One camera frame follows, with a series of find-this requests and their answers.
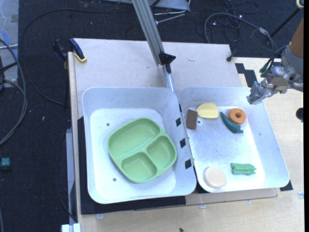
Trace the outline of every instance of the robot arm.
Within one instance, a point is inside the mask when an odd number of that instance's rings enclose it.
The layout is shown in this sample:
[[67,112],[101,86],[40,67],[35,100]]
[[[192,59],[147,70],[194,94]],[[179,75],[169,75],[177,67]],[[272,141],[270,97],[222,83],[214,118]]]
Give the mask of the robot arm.
[[283,49],[280,66],[270,66],[263,70],[261,82],[254,82],[250,104],[261,103],[266,97],[276,93],[286,93],[288,88],[303,92],[304,88],[304,18],[298,25],[290,43]]

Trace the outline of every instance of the green plate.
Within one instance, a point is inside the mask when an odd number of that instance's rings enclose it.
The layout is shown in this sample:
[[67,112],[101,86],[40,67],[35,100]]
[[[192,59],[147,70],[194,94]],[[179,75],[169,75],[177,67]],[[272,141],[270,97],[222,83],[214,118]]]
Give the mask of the green plate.
[[158,177],[177,158],[176,147],[166,132],[146,117],[115,130],[108,138],[107,149],[119,170],[135,183]]

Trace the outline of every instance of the brown rectangular block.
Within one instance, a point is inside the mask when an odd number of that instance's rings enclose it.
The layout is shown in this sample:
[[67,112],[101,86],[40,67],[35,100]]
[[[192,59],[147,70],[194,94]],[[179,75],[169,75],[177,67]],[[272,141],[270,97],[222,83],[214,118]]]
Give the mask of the brown rectangular block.
[[185,122],[187,128],[195,129],[197,127],[197,111],[188,109],[187,119]]

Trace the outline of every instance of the white tray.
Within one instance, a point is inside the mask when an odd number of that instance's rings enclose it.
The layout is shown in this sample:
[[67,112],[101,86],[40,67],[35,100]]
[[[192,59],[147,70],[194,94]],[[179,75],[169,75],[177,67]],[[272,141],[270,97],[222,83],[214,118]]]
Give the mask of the white tray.
[[[269,121],[264,103],[250,105],[247,87],[196,87],[186,88],[179,94],[184,117],[187,110],[212,102],[219,113],[227,115],[231,108],[242,109],[247,120],[241,129],[244,133],[233,134],[217,119],[197,117],[197,128],[187,129],[194,159],[197,180],[208,192],[227,192],[250,189],[279,188],[288,184],[289,173],[277,139]],[[251,163],[256,169],[253,175],[233,175],[230,163]],[[226,184],[219,189],[209,187],[203,178],[205,168],[220,167],[226,175]]]
[[[177,96],[164,87],[92,87],[83,93],[88,192],[98,203],[117,203],[158,197],[182,196],[196,188]],[[106,147],[109,135],[123,124],[148,117],[156,121],[177,148],[177,160],[166,172],[147,183],[133,183],[118,170]]]

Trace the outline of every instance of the brown donut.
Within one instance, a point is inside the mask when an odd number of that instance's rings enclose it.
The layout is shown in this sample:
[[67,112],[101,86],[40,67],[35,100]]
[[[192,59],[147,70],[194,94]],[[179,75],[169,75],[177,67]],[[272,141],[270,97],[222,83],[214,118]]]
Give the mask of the brown donut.
[[229,114],[228,118],[235,124],[242,125],[246,121],[246,114],[239,108],[233,108]]

